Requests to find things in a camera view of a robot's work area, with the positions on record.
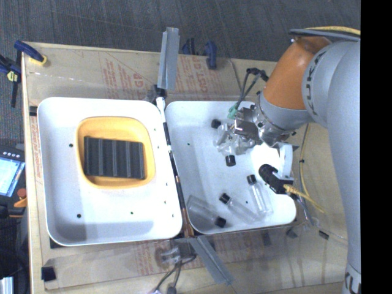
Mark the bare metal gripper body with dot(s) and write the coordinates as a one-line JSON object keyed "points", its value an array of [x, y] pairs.
{"points": [[246, 124]]}

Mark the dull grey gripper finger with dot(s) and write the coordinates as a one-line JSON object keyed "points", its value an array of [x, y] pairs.
{"points": [[222, 135], [243, 145]]}

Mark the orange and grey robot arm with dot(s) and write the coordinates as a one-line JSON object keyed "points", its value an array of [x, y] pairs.
{"points": [[340, 109]]}

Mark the clear plastic bottle, black cap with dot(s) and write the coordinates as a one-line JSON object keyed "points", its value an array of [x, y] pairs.
{"points": [[216, 123], [240, 209], [259, 198], [230, 160], [202, 210]]}

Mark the white plastic tray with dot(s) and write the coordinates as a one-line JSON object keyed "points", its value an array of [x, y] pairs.
{"points": [[101, 216], [199, 170]]}

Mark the thin black and white rod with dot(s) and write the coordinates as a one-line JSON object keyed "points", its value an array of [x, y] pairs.
{"points": [[171, 161]]}

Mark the yellow rounded container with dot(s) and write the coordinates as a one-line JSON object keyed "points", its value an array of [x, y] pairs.
{"points": [[114, 125]]}

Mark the black ribbed rack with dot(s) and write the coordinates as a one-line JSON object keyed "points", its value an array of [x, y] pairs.
{"points": [[113, 158]]}

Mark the brown cardboard board, red print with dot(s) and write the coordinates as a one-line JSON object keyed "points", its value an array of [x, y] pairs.
{"points": [[92, 69]]}

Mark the black cylinder on white bracket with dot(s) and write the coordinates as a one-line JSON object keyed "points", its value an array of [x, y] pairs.
{"points": [[272, 179]]}

